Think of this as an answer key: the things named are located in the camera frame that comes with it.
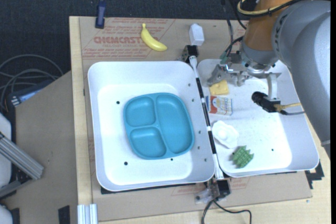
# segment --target wooden edge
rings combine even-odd
[[[79,17],[69,17],[72,93],[75,124],[76,171],[78,204],[92,203],[84,79],[81,59]]]

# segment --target banana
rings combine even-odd
[[[162,44],[161,42],[154,39],[151,34],[148,32],[146,28],[146,24],[142,24],[142,30],[141,30],[141,39],[145,44],[150,47],[153,50],[156,51],[165,51],[167,50],[167,46],[165,44]]]

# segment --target blue divided plate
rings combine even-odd
[[[129,100],[123,111],[127,136],[141,158],[182,155],[194,144],[194,130],[183,101],[171,93],[145,94]]]

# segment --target blue clip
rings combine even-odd
[[[106,9],[106,2],[104,0],[99,1],[97,6],[97,18],[96,18],[96,28],[104,29],[104,13]]]

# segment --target yellow sponge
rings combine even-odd
[[[210,86],[211,95],[224,95],[229,94],[229,87],[226,80],[222,80]]]

